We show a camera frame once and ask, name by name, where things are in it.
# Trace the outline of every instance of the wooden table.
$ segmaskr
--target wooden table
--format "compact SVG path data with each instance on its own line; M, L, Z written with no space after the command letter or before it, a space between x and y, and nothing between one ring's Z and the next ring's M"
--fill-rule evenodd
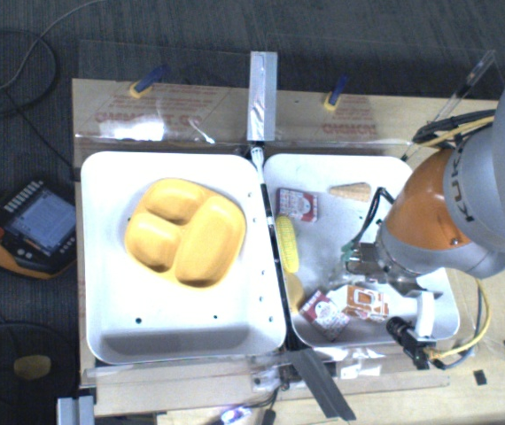
M122 85L112 81L74 81L74 132L79 135L86 121L94 112L101 112L109 97ZM246 124L246 116L239 115L248 91L225 89L219 95L215 111L218 118L232 117ZM356 119L362 132L381 140L396 141L382 144L385 155L399 156L406 146L400 141L409 140L425 121L433 118L446 99L417 97L352 97L351 105L359 106L357 114L344 115L339 123L330 120L322 109L325 97L317 93L279 92L278 120L296 121L291 128L295 134L303 134L307 140L315 140L309 131L319 127L318 142L342 140L337 130L327 134L321 129L339 128L349 125L349 118ZM342 97L349 108L349 97ZM464 100L454 114L494 108L494 101ZM197 115L200 121L204 115ZM349 143L346 153L366 149L368 140L358 139L361 144ZM81 167L83 160L96 151L128 149L95 139L75 137L75 166ZM413 168L433 151L423 149L408 163ZM268 393L255 389L249 366L241 359L208 360L203 363L181 362L150 364L125 370L124 367L96 367L96 358L90 352L85 336L85 278L82 252L82 197L81 184L76 186L78 209L78 283L79 325L82 387L95 387L97 403L96 417L151 413L156 423L204 425L216 420L219 414L232 405L264 399ZM466 274L448 270L448 277L462 317L462 326L456 339L466 340L472 333L472 317L475 316L477 293L474 280ZM360 375L355 379L337 380L341 391L357 416L364 424L400 423L505 423L505 271L485 280L488 296L493 308L493 322L487 337L478 345L474 357L460 366L441 371L437 369L417 371L406 356L392 357L393 364L385 364L381 375ZM486 378L486 384L478 384L475 373ZM276 424L340 423L341 420L326 419L313 399L309 389L299 384L282 391L274 406ZM239 423L260 423L259 414L254 414Z

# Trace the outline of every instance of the device screen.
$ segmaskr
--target device screen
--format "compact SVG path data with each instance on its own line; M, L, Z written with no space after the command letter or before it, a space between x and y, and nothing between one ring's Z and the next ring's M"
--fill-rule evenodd
M44 189L36 200L5 227L30 239L50 256L75 227L75 207Z

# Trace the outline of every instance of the dark gray floor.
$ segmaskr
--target dark gray floor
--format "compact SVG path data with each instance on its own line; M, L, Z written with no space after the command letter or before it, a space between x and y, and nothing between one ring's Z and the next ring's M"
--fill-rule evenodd
M39 35L88 1L0 0L0 30ZM12 77L33 39L0 33L1 83ZM18 113L0 114L0 194L38 176L72 187L71 80L134 80L138 73L109 43L164 48L172 61L188 66L179 77L186 82L246 86L246 68L220 62L219 52L235 54L242 65L251 50L273 50L281 89L328 90L347 72L347 92L436 97L449 97L494 50L496 64L470 97L498 98L505 84L505 0L115 0L61 20L44 40L56 63L48 47L36 49L7 89L11 98L0 92L0 113L43 97L19 110L28 121ZM99 54L93 42L105 42ZM137 67L144 68L144 60ZM3 319L58 332L0 329L0 369L14 354L34 352L49 354L55 364L41 382L0 375L0 425L54 422L54 399L73 385L73 354L66 345L76 344L76 306L75 269L48 282L0 269Z

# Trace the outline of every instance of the blue clamp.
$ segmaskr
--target blue clamp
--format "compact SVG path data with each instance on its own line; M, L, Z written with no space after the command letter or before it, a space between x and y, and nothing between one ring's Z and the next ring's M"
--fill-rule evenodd
M341 74L341 77L339 77L339 80L335 85L333 91L331 91L325 97L325 102L323 103L323 106L327 110L335 110L335 108L338 106L339 98L341 96L341 93L343 93L343 89L345 88L348 81L349 77L347 77L347 74Z
M158 66L148 74L146 74L140 81L133 83L130 86L130 95L136 99L140 99L152 89L152 85L161 80L170 68L167 65Z

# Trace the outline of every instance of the small box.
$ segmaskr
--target small box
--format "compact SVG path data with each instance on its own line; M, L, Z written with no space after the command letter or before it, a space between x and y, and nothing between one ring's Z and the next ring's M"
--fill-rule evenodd
M347 285L347 305L343 313L365 321L382 322L388 318L388 301L384 293Z
M331 342L339 336L350 320L319 290L302 306L299 313Z
M317 220L317 195L294 189L278 189L276 212L306 222Z

